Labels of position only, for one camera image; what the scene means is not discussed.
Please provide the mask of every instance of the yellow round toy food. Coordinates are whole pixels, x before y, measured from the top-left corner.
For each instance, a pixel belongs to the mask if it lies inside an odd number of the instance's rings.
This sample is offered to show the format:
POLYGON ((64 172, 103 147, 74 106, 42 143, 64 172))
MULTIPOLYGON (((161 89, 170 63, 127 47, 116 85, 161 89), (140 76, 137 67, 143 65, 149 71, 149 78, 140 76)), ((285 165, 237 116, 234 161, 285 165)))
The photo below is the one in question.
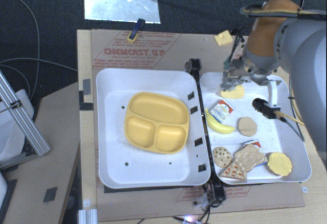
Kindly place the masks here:
POLYGON ((221 97, 225 99, 240 99, 244 96, 244 87, 242 85, 236 85, 232 91, 220 91, 221 97))
POLYGON ((287 176, 292 171, 292 162, 284 153, 274 152, 269 156, 268 167, 277 175, 287 176))

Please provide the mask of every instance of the toy banana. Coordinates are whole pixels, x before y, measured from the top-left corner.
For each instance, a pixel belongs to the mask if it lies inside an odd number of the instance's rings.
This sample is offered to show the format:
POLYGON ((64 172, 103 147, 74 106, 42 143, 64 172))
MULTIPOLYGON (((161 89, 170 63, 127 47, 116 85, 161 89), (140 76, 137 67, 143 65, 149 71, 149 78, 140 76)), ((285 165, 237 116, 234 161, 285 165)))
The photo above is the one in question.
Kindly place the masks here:
POLYGON ((235 131, 235 128, 232 126, 221 124, 219 121, 217 121, 208 111, 208 109, 205 109, 206 114, 206 121, 208 126, 213 129, 215 132, 218 132, 220 134, 229 134, 235 131))

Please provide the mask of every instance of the white tray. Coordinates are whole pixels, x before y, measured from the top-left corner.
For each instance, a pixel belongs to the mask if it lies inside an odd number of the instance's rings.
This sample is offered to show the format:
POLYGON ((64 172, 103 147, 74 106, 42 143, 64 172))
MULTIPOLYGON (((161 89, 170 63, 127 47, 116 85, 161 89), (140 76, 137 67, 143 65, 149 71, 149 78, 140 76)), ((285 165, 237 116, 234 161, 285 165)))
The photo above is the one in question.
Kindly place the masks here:
POLYGON ((180 71, 104 69, 97 75, 96 87, 99 176, 104 185, 119 189, 194 186, 208 181, 211 171, 197 86, 190 74, 180 71), (177 98, 189 110, 197 107, 198 111, 190 114, 189 137, 182 151, 158 154, 141 150, 128 142, 124 134, 126 107, 138 92, 177 98), (201 138, 202 144, 195 145, 195 141, 201 138))
MULTIPOLYGON (((280 77, 271 75, 269 79, 282 80, 280 77)), ((203 105, 210 109, 223 98, 220 97, 220 83, 222 73, 205 73, 200 78, 203 105)), ((208 135, 212 150, 215 147, 226 147, 231 154, 235 154, 242 148, 242 144, 251 140, 259 140, 262 150, 266 155, 271 152, 283 152, 292 161, 293 170, 288 176, 277 176, 273 174, 267 165, 253 168, 247 174, 247 180, 234 180, 232 178, 220 177, 220 179, 230 185, 239 184, 261 184, 275 182, 301 182, 307 180, 311 175, 311 166, 307 151, 303 141, 286 124, 279 120, 267 119, 262 113, 252 107, 255 98, 268 100, 268 87, 258 86, 254 82, 243 84, 245 96, 241 99, 225 99, 234 108, 234 111, 227 117, 224 124, 237 128, 237 120, 241 117, 251 117, 258 125, 257 133, 252 137, 241 135, 237 130, 231 134, 222 135, 216 133, 208 127, 208 135)), ((291 115, 291 106, 288 99, 288 87, 284 81, 277 86, 278 106, 282 112, 291 115)), ((216 174, 223 171, 223 168, 215 164, 216 174)))

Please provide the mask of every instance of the yellow plate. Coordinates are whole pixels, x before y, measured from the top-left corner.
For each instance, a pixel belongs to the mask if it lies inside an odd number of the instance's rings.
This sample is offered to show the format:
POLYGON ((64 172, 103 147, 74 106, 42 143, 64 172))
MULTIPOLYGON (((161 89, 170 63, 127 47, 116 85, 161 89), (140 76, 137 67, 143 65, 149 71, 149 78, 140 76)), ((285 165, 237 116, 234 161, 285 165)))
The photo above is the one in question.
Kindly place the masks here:
POLYGON ((189 110, 178 99, 140 92, 128 103, 125 136, 134 146, 163 154, 179 152, 190 126, 189 110))

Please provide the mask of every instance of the wooden edge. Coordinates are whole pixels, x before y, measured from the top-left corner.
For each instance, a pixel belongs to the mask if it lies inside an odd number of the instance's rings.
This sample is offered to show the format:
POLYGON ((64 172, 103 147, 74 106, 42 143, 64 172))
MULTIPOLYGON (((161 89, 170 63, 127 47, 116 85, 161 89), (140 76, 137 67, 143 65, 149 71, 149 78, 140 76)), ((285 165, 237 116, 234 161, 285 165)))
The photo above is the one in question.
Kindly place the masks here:
MULTIPOLYGON (((77 45, 79 91, 83 91, 83 80, 89 79, 90 85, 92 85, 90 30, 77 31, 77 45)), ((84 102, 93 103, 92 88, 90 94, 83 94, 83 97, 84 102)), ((97 189, 93 110, 80 110, 80 138, 83 209, 96 209, 97 189)))

